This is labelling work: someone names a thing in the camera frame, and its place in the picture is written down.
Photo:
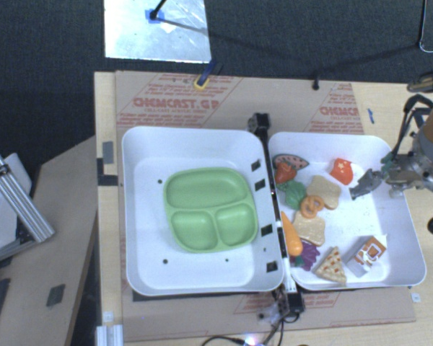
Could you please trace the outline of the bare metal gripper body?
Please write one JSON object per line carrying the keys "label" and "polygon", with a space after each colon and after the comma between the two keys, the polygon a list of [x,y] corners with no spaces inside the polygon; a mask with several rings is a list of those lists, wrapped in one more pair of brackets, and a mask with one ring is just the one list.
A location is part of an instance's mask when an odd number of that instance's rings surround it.
{"label": "bare metal gripper body", "polygon": [[414,188],[433,192],[433,162],[421,152],[397,155],[386,172],[385,181],[394,191]]}

